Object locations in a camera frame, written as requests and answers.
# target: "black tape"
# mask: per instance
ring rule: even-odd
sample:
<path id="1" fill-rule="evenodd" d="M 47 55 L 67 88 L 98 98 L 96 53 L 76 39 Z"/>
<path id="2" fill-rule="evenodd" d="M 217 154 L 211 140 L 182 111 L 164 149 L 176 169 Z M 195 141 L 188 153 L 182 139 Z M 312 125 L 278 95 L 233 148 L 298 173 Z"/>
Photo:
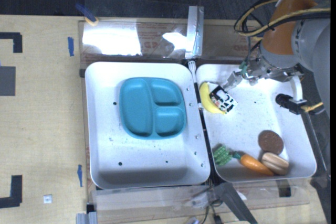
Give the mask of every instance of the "black tape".
<path id="1" fill-rule="evenodd" d="M 86 69 L 79 69 L 79 77 L 85 78 L 85 71 Z"/>
<path id="2" fill-rule="evenodd" d="M 22 202 L 22 175 L 12 176 L 9 197 L 0 198 L 0 208 L 20 206 Z"/>
<path id="3" fill-rule="evenodd" d="M 278 189 L 279 189 L 279 197 L 291 197 L 292 193 L 291 193 L 291 188 L 289 185 L 288 180 L 286 179 L 281 179 L 281 180 L 277 180 L 277 185 L 278 185 Z"/>
<path id="4" fill-rule="evenodd" d="M 22 53 L 22 35 L 19 32 L 0 32 L 0 39 L 12 39 L 13 53 Z"/>

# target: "banana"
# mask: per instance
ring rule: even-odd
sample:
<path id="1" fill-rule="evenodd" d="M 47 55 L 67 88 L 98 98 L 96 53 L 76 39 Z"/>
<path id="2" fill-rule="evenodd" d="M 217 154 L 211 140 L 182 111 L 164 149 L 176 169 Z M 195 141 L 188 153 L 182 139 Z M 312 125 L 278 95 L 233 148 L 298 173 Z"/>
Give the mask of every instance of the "banana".
<path id="1" fill-rule="evenodd" d="M 210 98 L 209 93 L 209 86 L 207 82 L 203 82 L 200 89 L 200 96 L 201 96 L 201 103 L 205 110 L 211 112 L 211 113 L 220 113 L 225 114 L 224 111 L 220 110 L 212 101 Z"/>

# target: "white sticker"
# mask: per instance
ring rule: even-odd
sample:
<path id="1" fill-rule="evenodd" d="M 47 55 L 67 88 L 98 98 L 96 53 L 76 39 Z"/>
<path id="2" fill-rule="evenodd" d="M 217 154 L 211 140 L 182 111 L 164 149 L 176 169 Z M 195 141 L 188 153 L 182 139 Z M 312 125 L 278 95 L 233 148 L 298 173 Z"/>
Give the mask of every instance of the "white sticker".
<path id="1" fill-rule="evenodd" d="M 53 196 L 51 194 L 43 196 L 44 204 L 51 204 L 53 202 Z"/>

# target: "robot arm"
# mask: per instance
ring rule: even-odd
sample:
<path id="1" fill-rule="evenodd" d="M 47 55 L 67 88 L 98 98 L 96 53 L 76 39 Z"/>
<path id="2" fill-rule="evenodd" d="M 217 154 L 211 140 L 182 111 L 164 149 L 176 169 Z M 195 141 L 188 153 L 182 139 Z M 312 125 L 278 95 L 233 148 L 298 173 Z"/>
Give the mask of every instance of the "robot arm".
<path id="1" fill-rule="evenodd" d="M 257 35 L 258 31 L 243 31 L 246 14 L 237 21 L 235 29 L 238 25 L 240 34 Z M 242 79 L 255 84 L 261 78 L 291 81 L 295 87 L 297 83 L 293 78 L 303 76 L 303 66 L 313 72 L 321 100 L 330 117 L 329 4 L 318 4 L 313 0 L 282 0 L 270 21 L 264 27 L 267 30 L 258 44 L 257 56 L 250 59 L 249 52 L 240 66 L 241 71 L 234 72 L 223 88 L 227 91 Z M 300 101 L 294 99 L 296 105 L 303 105 Z"/>

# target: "blue divided plate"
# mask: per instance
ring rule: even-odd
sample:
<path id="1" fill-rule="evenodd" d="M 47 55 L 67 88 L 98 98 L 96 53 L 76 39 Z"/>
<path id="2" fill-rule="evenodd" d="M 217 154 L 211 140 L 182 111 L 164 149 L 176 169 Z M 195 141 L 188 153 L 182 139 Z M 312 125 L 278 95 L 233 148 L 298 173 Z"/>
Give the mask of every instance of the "blue divided plate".
<path id="1" fill-rule="evenodd" d="M 136 138 L 170 138 L 186 126 L 182 93 L 167 79 L 127 79 L 120 89 L 119 109 L 124 129 Z"/>

